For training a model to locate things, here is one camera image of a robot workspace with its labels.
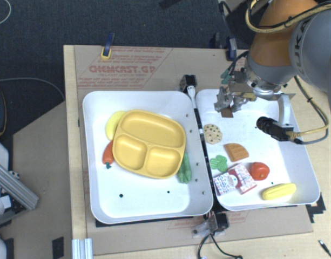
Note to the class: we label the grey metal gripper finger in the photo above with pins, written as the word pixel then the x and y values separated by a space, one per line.
pixel 222 101
pixel 238 103

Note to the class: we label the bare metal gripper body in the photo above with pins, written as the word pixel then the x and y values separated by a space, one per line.
pixel 242 86

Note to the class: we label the brown square piece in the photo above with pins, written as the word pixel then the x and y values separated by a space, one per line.
pixel 226 113

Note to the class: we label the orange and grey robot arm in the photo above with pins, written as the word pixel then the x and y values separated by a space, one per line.
pixel 276 44

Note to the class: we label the thin black and white rod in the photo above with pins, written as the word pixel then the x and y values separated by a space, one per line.
pixel 199 123

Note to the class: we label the tan chocolate chip biscuit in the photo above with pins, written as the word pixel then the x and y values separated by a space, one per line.
pixel 212 134

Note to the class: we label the orange waffle slice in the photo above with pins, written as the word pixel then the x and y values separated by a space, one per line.
pixel 236 152

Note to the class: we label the white plastic tray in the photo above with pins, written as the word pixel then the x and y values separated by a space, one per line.
pixel 143 198
pixel 262 150

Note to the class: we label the green toy lettuce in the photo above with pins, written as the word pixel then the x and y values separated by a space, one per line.
pixel 219 163

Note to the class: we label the red tomato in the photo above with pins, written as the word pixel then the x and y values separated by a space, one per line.
pixel 259 171

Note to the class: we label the red and white carton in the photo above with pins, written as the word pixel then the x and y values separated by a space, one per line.
pixel 244 179

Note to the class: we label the brown cardboard board, red print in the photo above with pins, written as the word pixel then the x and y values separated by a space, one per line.
pixel 154 63

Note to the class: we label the green toy vegetable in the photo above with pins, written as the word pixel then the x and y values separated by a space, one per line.
pixel 184 171

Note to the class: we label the white carton with blue print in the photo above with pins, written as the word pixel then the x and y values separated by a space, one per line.
pixel 223 185

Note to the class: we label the yellow divided plate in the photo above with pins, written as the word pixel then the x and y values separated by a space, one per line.
pixel 149 142

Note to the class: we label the yellow corn cob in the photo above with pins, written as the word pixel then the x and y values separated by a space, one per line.
pixel 279 191

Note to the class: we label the yellow banana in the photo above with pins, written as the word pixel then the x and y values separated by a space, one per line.
pixel 111 125

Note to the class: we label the orange carrot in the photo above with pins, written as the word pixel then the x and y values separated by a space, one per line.
pixel 108 155

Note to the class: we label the black cylinder on white bracket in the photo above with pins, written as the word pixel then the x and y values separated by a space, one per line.
pixel 273 128

